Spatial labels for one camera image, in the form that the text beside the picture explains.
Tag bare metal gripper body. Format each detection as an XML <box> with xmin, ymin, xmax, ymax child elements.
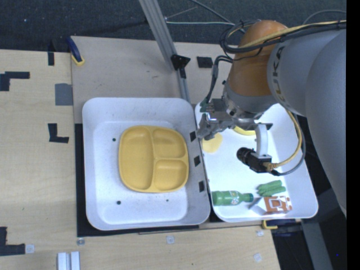
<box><xmin>206</xmin><ymin>97</ymin><xmax>263</xmax><ymax>129</ymax></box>

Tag pale yellow round piece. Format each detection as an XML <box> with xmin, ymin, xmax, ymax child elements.
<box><xmin>201</xmin><ymin>133</ymin><xmax>223</xmax><ymax>154</ymax></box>

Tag yellow curved piece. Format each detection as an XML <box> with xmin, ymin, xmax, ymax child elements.
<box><xmin>232</xmin><ymin>125</ymin><xmax>257</xmax><ymax>136</ymax></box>

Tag white plastic tray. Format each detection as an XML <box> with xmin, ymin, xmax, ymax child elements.
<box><xmin>194</xmin><ymin>101</ymin><xmax>320</xmax><ymax>223</ymax></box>
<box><xmin>82</xmin><ymin>96</ymin><xmax>212</xmax><ymax>232</ymax></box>

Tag green plastic bottle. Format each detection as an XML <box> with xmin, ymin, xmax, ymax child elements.
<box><xmin>211</xmin><ymin>190</ymin><xmax>254</xmax><ymax>207</ymax></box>

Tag yellow divided plate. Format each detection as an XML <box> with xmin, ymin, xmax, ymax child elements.
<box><xmin>118</xmin><ymin>125</ymin><xmax>190</xmax><ymax>194</ymax></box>

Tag green bean pods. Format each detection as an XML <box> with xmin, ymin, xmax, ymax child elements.
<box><xmin>256</xmin><ymin>179</ymin><xmax>287</xmax><ymax>198</ymax></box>

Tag orange and white carton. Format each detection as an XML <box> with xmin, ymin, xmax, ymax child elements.
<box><xmin>247</xmin><ymin>195</ymin><xmax>293</xmax><ymax>215</ymax></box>

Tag black cylinder on white bracket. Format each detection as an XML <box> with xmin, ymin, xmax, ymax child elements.
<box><xmin>236</xmin><ymin>122</ymin><xmax>273</xmax><ymax>174</ymax></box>

